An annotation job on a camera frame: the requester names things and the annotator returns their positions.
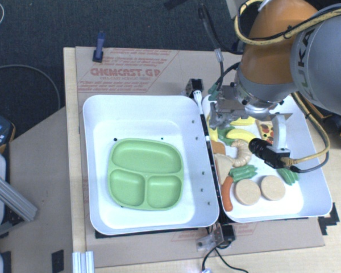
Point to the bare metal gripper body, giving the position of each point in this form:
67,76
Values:
230,101

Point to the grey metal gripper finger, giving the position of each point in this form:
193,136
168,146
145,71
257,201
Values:
225,121
213,118

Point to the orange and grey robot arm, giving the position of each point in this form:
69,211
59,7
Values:
272,58

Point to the thin black and white rod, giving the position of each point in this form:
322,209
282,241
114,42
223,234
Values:
207,129

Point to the green leafy toy vegetable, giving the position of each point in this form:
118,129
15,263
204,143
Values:
224,136

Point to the yellow curved toy fruit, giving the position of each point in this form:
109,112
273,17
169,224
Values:
243,121

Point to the yellow banana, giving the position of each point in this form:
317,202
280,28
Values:
241,134

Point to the brown bread piece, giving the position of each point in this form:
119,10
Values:
217,147

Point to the beige croissant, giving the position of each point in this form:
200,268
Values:
243,156

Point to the pizza slice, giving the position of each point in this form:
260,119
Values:
265,129

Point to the beige bread wedge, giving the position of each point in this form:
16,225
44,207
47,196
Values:
223,166

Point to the green bean bundle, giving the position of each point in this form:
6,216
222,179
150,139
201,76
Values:
289,176
243,173

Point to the white plastic tray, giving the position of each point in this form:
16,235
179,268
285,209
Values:
147,112
312,192

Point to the brown cardboard board red print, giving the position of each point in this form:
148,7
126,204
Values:
164,67

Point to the orange sausage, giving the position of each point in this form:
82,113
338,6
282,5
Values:
228,193

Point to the round beige biscuit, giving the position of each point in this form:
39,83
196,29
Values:
247,192
272,188

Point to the green divided plate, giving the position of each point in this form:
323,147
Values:
145,172

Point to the black cylinder on white bracket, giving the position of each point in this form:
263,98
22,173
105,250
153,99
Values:
265,150

